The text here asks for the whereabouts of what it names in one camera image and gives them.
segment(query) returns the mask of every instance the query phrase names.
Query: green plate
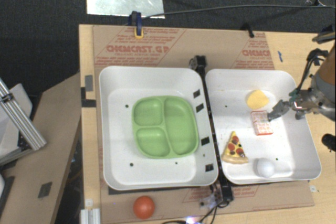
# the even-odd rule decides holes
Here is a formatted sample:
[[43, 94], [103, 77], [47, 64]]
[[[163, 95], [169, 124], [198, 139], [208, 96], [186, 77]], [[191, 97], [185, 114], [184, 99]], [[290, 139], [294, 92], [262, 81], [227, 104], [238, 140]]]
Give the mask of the green plate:
[[177, 158], [198, 147], [198, 130], [191, 105], [175, 96], [148, 97], [132, 109], [138, 149], [150, 158]]

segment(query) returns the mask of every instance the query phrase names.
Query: blue and yellow clamp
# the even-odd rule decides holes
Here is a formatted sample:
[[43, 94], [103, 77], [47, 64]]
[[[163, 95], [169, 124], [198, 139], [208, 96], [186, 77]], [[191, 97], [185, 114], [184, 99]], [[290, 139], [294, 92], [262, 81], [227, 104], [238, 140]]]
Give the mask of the blue and yellow clamp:
[[136, 26], [134, 29], [134, 36], [137, 39], [143, 38], [143, 29], [142, 29], [142, 20], [141, 20], [141, 12], [132, 12], [132, 14], [128, 17], [128, 25]]

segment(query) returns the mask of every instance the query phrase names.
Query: dark floor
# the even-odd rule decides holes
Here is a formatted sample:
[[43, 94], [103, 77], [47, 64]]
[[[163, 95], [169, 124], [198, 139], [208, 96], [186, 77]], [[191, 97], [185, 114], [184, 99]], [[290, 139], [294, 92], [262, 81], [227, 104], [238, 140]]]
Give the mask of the dark floor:
[[[321, 0], [335, 6], [335, 0]], [[163, 0], [164, 10], [242, 4], [307, 6], [315, 0]], [[38, 94], [79, 70], [79, 24], [125, 24], [125, 18], [86, 14], [86, 0], [0, 0], [0, 77]], [[240, 29], [317, 33], [335, 23], [335, 9], [243, 8], [149, 19], [145, 26]], [[70, 197], [75, 185], [66, 191]]]

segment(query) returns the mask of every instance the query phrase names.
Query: toy pizza slice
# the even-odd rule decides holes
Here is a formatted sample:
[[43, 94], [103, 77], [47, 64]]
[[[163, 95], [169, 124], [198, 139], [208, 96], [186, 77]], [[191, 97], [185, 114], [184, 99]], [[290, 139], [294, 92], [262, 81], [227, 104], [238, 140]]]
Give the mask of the toy pizza slice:
[[245, 156], [243, 147], [235, 131], [232, 132], [230, 140], [224, 149], [222, 160], [232, 164], [248, 163], [248, 158]]

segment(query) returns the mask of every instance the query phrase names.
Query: orange ball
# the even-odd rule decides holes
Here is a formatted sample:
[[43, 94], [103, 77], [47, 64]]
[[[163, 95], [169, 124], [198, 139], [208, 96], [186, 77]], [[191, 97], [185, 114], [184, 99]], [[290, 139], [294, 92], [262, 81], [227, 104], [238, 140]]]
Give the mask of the orange ball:
[[153, 200], [148, 196], [141, 196], [135, 200], [133, 204], [133, 211], [135, 215], [140, 219], [150, 218], [155, 210], [155, 204]]

